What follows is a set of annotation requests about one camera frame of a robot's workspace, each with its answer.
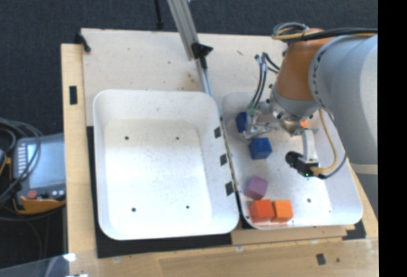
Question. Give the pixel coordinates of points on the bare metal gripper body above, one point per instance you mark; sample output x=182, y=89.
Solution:
x=287, y=123

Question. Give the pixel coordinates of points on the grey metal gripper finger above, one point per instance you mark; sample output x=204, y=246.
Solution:
x=248, y=133
x=262, y=131

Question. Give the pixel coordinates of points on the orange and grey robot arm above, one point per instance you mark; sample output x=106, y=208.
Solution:
x=346, y=88

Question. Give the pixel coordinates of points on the blue cube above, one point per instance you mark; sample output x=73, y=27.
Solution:
x=260, y=148
x=241, y=121

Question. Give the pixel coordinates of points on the purple cube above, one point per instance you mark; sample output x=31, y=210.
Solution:
x=256, y=187

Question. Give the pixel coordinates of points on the white plastic tray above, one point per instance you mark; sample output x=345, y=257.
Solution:
x=159, y=167
x=295, y=193

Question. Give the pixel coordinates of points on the pale wood board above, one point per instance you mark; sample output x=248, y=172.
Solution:
x=133, y=59

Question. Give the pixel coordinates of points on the black cylinder on white bracket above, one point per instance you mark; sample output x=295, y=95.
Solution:
x=299, y=163

